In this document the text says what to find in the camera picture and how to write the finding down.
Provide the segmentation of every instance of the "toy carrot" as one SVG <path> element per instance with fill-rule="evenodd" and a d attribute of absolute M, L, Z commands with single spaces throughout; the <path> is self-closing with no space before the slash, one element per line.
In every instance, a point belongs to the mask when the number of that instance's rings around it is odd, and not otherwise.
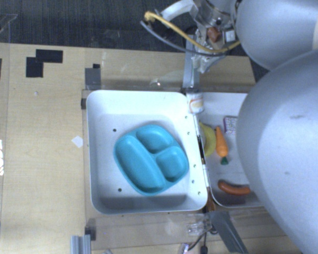
<path fill-rule="evenodd" d="M 220 157 L 225 157 L 228 154 L 228 146 L 226 140 L 219 127 L 216 128 L 216 151 Z"/>

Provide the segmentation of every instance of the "gray cable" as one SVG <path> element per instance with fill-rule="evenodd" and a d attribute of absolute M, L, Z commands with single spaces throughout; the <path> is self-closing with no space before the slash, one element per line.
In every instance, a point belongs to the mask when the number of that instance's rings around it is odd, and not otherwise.
<path fill-rule="evenodd" d="M 214 53 L 200 53 L 200 52 L 196 52 L 196 51 L 193 51 L 193 50 L 189 50 L 189 49 L 186 49 L 186 48 L 183 48 L 183 47 L 180 47 L 179 45 L 176 45 L 174 44 L 173 42 L 167 40 L 167 39 L 164 39 L 162 36 L 158 35 L 156 32 L 154 32 L 154 30 L 152 30 L 151 28 L 149 28 L 144 21 L 141 21 L 140 24 L 142 25 L 143 28 L 145 28 L 150 34 L 152 34 L 153 36 L 155 36 L 157 39 L 159 39 L 160 41 L 166 43 L 167 45 L 179 50 L 179 51 L 182 51 L 182 52 L 189 52 L 189 53 L 194 53 L 196 55 L 200 55 L 200 56 L 205 56 L 205 57 L 221 57 L 223 55 L 225 55 L 226 53 L 217 53 L 217 54 L 214 54 Z"/>

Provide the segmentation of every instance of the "wooden table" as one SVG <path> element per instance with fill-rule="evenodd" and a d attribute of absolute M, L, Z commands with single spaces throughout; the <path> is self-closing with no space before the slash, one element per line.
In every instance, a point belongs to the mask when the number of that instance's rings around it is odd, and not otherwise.
<path fill-rule="evenodd" d="M 26 78 L 26 57 L 35 57 L 36 49 L 63 50 L 63 63 L 44 63 L 43 78 Z M 85 227 L 83 148 L 72 142 L 83 136 L 85 68 L 100 64 L 103 84 L 133 82 L 142 86 L 181 71 L 184 54 L 0 43 L 0 58 L 0 125 L 7 119 L 6 127 L 0 128 L 5 144 L 4 176 L 0 176 L 0 254 L 69 253 L 70 237 L 83 235 Z M 227 57 L 203 75 L 201 83 L 209 89 L 248 90 L 254 85 L 250 62 L 245 57 Z M 257 231 L 271 225 L 257 225 Z M 243 241 L 255 253 L 300 253 L 281 234 Z M 219 240 L 208 246 L 209 254 L 227 253 Z M 112 252 L 165 254 L 177 253 L 178 247 L 171 244 Z"/>

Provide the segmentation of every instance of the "white sticker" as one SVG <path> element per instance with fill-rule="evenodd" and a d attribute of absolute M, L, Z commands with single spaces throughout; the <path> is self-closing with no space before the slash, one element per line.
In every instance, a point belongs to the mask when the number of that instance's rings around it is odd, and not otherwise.
<path fill-rule="evenodd" d="M 74 139 L 72 139 L 72 142 L 78 147 L 81 148 L 84 145 L 84 140 L 77 135 Z"/>

